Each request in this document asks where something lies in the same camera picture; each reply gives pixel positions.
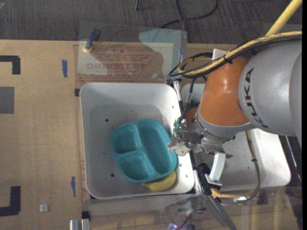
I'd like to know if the teal divided plate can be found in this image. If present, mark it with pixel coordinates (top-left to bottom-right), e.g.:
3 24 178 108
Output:
110 118 179 184

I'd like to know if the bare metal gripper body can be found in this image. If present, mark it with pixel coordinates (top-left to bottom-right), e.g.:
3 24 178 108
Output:
178 119 205 150

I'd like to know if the yellow banana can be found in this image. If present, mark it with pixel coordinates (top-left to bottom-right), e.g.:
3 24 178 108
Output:
141 170 178 193

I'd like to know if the white plastic tray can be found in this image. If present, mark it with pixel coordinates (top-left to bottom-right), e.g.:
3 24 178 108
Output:
79 82 196 200
179 83 292 193

